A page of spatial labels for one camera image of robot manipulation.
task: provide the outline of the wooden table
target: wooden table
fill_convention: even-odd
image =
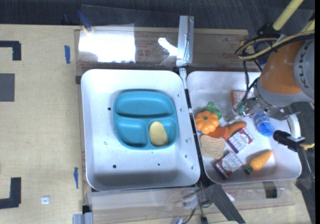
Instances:
[[[21,177],[22,183],[19,207],[0,209],[1,223],[72,223],[73,214],[82,211],[81,128],[75,82],[74,33],[78,29],[0,25],[1,41],[19,41],[22,46],[21,61],[12,60],[11,48],[0,48],[0,73],[15,74],[14,102],[0,102],[0,198],[9,198],[12,177]],[[70,47],[69,64],[65,46]],[[292,194],[293,205],[240,213],[248,223],[310,223],[300,190],[293,186]],[[49,196],[50,203],[42,204],[42,196]],[[219,212],[206,216],[210,223],[226,221]],[[199,222],[195,216],[189,223]]]

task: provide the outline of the small packaged box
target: small packaged box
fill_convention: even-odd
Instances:
[[[227,179],[235,170],[240,168],[241,161],[237,158],[235,153],[229,152],[224,158],[217,162],[213,167],[217,173],[223,178]]]
[[[230,137],[226,142],[232,148],[232,150],[238,154],[240,151],[244,150],[250,143],[253,142],[253,137],[249,132],[242,128],[232,137]]]

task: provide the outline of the toy carrot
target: toy carrot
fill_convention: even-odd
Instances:
[[[262,167],[266,164],[266,162],[268,162],[270,156],[273,154],[274,152],[272,150],[266,152],[266,153],[263,153],[259,156],[257,156],[256,158],[252,159],[251,162],[250,162],[250,167],[249,168],[246,168],[244,169],[245,170],[245,173],[250,175],[250,173],[254,170],[254,171],[257,171],[257,170],[261,170]]]

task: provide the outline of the yellow potato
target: yellow potato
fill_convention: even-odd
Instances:
[[[160,122],[153,122],[149,128],[150,141],[154,146],[166,146],[169,144],[165,127]]]

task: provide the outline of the blue divided tray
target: blue divided tray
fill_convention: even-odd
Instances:
[[[178,137],[178,118],[170,97],[157,91],[126,91],[113,104],[113,124],[119,142],[130,149],[163,149]],[[150,141],[150,125],[163,124],[169,144],[154,146]]]

